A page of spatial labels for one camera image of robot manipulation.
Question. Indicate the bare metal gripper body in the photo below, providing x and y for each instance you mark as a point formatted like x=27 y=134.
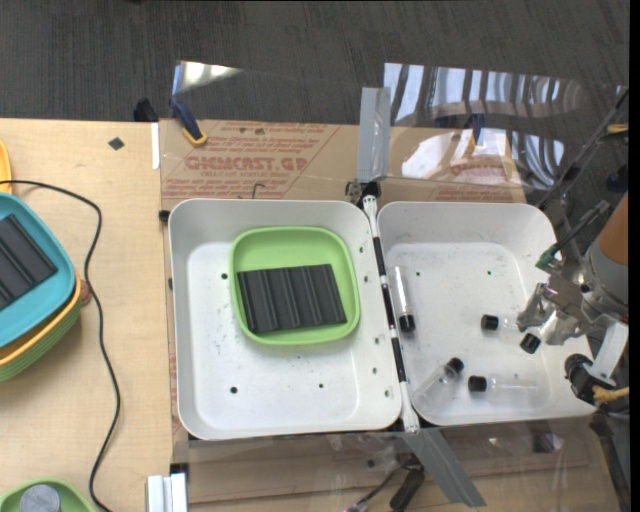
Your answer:
x=567 y=300

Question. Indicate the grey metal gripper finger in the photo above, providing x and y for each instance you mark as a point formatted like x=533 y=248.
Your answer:
x=557 y=332
x=531 y=312

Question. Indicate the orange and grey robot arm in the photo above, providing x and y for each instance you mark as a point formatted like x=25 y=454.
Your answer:
x=611 y=235

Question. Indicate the clear vial with black cap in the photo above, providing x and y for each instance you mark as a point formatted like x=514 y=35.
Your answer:
x=403 y=295
x=500 y=386
x=440 y=380
x=530 y=343
x=490 y=322

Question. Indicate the white plastic tray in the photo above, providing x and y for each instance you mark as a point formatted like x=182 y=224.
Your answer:
x=465 y=240
x=280 y=390

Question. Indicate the thin black and white rod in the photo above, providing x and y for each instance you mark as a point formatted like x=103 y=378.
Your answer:
x=382 y=270

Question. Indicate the black ribbed rack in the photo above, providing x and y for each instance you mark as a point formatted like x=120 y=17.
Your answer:
x=292 y=299
x=20 y=260

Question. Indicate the green plate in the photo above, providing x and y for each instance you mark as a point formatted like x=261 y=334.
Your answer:
x=50 y=357
x=290 y=247
x=75 y=495

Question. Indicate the brown cardboard board red print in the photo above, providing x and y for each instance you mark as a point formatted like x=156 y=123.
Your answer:
x=280 y=160

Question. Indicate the orange plate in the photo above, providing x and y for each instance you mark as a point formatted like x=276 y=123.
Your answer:
x=60 y=330

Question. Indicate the blue plate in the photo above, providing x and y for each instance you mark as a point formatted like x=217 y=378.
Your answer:
x=45 y=240

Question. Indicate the grey can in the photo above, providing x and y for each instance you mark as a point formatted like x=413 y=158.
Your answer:
x=40 y=500

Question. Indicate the yellow plate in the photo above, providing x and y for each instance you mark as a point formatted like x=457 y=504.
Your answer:
x=4 y=170

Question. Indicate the black cylinder on white bracket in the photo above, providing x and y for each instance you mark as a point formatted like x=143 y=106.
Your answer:
x=580 y=375

